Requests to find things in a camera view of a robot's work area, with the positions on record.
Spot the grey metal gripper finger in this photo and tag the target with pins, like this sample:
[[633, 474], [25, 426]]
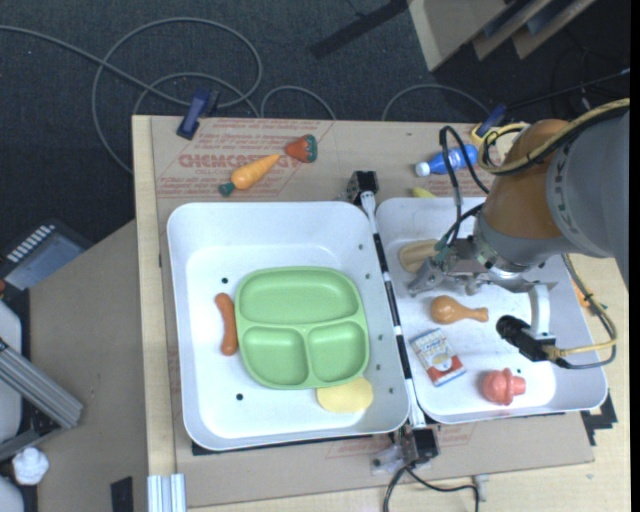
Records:
[[424, 278], [473, 286]]

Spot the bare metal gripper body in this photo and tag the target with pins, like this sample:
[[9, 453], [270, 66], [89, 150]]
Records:
[[467, 260]]

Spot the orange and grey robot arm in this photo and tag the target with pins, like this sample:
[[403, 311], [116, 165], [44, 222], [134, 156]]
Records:
[[550, 200]]

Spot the beige toy bread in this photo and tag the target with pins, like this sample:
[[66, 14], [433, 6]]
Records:
[[414, 255]]

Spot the orange toy chicken drumstick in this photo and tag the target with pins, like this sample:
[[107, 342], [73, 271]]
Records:
[[452, 310]]

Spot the thin black and white rod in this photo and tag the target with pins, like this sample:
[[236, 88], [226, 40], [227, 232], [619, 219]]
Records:
[[395, 315]]

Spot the white plastic tray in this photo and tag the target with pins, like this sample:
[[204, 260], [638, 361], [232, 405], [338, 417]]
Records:
[[210, 415], [500, 350]]

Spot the small white and red carton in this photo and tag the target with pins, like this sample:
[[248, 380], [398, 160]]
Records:
[[439, 357]]

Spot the blue and white bottle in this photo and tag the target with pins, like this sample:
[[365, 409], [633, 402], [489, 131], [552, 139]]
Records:
[[445, 161]]

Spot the pink toy ice cream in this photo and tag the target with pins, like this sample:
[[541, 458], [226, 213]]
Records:
[[500, 386]]

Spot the green divided plate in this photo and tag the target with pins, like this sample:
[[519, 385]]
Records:
[[300, 325]]

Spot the yellow round toy biscuit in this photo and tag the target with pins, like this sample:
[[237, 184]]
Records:
[[345, 397]]

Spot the red toy strawberry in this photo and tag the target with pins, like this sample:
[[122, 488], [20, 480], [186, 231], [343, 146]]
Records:
[[301, 147]]

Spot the orange toy carrot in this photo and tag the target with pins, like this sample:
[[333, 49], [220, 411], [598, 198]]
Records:
[[252, 172]]

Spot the orange toy sausage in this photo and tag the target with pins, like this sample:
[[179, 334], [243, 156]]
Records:
[[227, 325]]

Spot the brown cardboard board red print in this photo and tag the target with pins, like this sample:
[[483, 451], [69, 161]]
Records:
[[310, 475]]

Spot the black cylinder on white bracket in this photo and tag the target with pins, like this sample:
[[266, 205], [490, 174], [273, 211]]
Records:
[[522, 337]]

